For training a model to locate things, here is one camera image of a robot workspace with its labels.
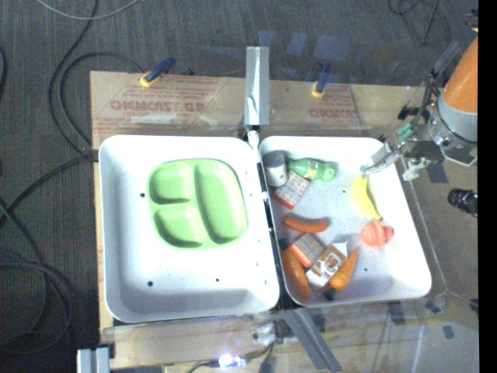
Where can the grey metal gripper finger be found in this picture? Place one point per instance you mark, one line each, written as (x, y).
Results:
(378, 160)
(412, 171)

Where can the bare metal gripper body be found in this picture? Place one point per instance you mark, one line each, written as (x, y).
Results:
(423, 148)

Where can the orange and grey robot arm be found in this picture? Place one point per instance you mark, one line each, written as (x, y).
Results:
(462, 88)

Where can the yellow banana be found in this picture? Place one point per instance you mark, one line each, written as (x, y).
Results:
(363, 198)

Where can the green bottle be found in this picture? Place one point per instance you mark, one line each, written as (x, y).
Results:
(310, 168)

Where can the orange round toy fruit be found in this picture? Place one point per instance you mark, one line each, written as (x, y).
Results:
(374, 233)

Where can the white plastic tray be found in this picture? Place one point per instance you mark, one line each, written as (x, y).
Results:
(128, 224)
(392, 262)

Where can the orange sausage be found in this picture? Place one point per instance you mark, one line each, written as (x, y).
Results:
(304, 224)

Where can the grey and white can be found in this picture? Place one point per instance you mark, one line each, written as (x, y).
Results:
(275, 169)

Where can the white and brown carton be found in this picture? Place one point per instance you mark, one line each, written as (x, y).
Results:
(330, 264)

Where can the orange carrot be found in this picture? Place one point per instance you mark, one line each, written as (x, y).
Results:
(343, 276)
(296, 272)

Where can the green divided plate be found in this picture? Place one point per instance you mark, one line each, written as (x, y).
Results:
(217, 200)

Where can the brown cardboard board red print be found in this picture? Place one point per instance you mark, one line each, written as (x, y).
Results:
(163, 103)

